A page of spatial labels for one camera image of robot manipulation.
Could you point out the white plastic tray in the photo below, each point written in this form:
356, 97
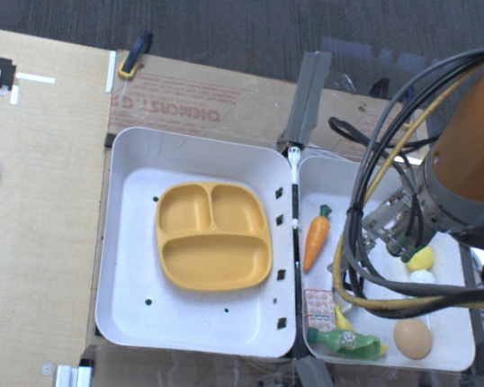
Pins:
185, 320
451, 339

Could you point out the orange carrot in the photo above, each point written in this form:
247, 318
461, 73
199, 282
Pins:
316, 241

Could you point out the yellow round toy fruit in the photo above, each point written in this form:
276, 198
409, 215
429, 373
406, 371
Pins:
423, 260

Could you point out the beige round bread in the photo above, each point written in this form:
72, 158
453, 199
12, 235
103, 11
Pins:
412, 339

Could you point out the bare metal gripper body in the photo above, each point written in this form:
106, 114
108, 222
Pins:
389, 225

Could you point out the yellow divided plate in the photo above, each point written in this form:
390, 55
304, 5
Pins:
212, 251

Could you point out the brown cardboard board, red print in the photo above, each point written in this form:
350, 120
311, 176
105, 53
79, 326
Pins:
237, 105

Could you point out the white round toy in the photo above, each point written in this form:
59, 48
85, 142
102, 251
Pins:
422, 277

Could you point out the red and white carton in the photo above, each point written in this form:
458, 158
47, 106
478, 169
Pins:
317, 307

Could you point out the green plastic bottle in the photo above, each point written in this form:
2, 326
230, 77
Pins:
348, 343

